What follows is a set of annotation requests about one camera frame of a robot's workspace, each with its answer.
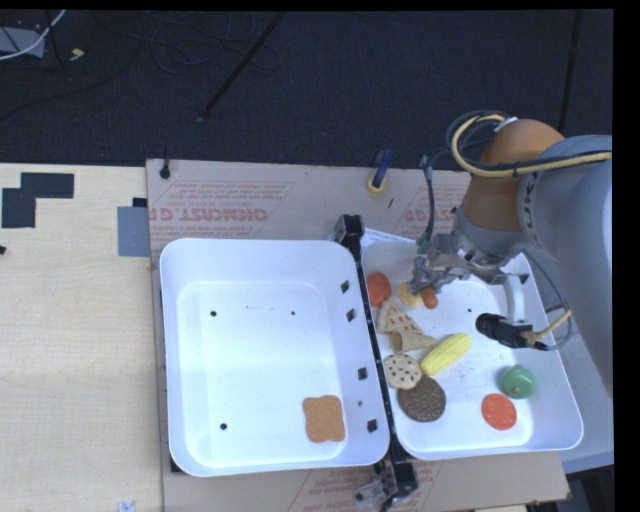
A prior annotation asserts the white paper sheet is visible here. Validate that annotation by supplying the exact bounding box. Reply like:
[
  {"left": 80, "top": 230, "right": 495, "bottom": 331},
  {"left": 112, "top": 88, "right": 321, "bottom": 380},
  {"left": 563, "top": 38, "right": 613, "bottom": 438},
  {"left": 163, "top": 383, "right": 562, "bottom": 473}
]
[{"left": 360, "top": 227, "right": 420, "bottom": 248}]

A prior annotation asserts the green toy pear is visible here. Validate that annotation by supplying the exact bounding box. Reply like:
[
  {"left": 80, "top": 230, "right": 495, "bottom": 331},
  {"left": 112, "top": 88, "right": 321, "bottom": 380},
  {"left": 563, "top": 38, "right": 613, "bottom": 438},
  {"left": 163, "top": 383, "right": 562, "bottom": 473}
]
[{"left": 498, "top": 363, "right": 538, "bottom": 400}]

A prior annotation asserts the brown cardboard board red print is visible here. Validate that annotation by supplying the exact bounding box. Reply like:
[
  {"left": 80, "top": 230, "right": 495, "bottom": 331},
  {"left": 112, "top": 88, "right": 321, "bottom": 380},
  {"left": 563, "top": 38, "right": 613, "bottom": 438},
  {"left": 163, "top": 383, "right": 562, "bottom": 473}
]
[{"left": 144, "top": 158, "right": 572, "bottom": 512}]

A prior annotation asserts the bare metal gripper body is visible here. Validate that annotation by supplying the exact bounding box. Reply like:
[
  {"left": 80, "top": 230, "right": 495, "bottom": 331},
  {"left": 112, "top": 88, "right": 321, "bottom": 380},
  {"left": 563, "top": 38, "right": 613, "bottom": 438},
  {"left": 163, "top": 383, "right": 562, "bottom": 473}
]
[{"left": 423, "top": 233, "right": 510, "bottom": 283}]

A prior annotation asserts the yellow toy corn cob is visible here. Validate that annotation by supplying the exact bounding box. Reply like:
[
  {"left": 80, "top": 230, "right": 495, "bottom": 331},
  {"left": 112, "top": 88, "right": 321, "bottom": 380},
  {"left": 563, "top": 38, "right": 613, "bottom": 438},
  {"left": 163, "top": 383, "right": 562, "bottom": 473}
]
[{"left": 419, "top": 332, "right": 473, "bottom": 377}]

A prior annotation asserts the black cylinder on white bracket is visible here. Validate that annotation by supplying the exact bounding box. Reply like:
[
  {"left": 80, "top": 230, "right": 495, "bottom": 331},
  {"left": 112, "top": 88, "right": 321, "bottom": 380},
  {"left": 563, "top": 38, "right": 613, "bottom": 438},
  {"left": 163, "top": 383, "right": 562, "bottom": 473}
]
[{"left": 474, "top": 272, "right": 535, "bottom": 350}]

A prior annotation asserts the beige dotted toy cracker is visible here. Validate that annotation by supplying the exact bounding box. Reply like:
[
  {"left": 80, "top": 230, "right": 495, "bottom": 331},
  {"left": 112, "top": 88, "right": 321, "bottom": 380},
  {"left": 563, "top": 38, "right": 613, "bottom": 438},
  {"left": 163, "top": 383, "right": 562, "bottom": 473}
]
[{"left": 382, "top": 353, "right": 423, "bottom": 391}]

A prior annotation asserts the orange toy bread slice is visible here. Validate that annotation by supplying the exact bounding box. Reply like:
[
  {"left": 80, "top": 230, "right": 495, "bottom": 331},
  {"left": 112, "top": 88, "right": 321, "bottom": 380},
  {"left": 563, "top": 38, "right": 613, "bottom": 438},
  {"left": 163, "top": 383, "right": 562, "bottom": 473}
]
[{"left": 301, "top": 394, "right": 347, "bottom": 444}]

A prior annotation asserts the brown round toy cookie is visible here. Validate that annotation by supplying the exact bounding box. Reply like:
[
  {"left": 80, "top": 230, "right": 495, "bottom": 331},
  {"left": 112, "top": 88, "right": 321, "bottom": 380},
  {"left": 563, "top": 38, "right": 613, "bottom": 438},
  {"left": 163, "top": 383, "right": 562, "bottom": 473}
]
[{"left": 397, "top": 374, "right": 447, "bottom": 423}]

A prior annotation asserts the white plastic tray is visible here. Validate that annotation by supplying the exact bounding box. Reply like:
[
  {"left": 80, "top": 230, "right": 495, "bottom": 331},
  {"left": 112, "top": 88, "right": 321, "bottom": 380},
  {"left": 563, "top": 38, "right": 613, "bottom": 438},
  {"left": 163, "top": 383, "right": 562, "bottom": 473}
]
[
  {"left": 158, "top": 237, "right": 391, "bottom": 478},
  {"left": 360, "top": 239, "right": 585, "bottom": 462}
]

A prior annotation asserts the toy pizza slice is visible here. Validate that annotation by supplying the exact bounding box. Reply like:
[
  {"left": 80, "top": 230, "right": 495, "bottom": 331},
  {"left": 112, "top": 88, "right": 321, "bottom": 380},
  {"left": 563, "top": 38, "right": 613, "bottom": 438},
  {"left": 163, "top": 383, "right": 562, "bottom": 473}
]
[{"left": 375, "top": 298, "right": 424, "bottom": 335}]

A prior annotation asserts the yellow toy biscuit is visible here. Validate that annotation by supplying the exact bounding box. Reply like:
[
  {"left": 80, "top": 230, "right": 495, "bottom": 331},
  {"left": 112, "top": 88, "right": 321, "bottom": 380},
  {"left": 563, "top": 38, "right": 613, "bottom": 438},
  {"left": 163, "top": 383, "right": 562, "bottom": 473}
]
[{"left": 395, "top": 282, "right": 424, "bottom": 309}]

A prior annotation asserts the thin black rod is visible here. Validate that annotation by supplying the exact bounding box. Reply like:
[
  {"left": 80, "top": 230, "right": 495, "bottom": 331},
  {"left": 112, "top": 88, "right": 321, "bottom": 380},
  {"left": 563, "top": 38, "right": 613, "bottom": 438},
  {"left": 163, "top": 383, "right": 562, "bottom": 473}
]
[{"left": 349, "top": 239, "right": 404, "bottom": 469}]

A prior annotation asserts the beige toy ice cream cone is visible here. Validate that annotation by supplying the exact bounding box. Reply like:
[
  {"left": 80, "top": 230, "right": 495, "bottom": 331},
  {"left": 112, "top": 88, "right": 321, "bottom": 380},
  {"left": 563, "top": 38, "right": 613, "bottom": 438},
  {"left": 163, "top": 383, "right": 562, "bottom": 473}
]
[{"left": 389, "top": 330, "right": 438, "bottom": 353}]

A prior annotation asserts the red round toy slice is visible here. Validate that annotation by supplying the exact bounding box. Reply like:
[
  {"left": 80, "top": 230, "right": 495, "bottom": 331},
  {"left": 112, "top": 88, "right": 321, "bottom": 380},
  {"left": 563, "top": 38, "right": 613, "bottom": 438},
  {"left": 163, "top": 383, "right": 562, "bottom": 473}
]
[{"left": 366, "top": 271, "right": 393, "bottom": 309}]

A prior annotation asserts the orange round toy slice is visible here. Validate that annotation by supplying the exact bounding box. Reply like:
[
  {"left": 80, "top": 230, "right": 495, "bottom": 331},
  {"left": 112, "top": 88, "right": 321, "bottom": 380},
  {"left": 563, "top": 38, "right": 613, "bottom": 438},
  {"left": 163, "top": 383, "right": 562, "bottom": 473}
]
[{"left": 481, "top": 392, "right": 518, "bottom": 431}]

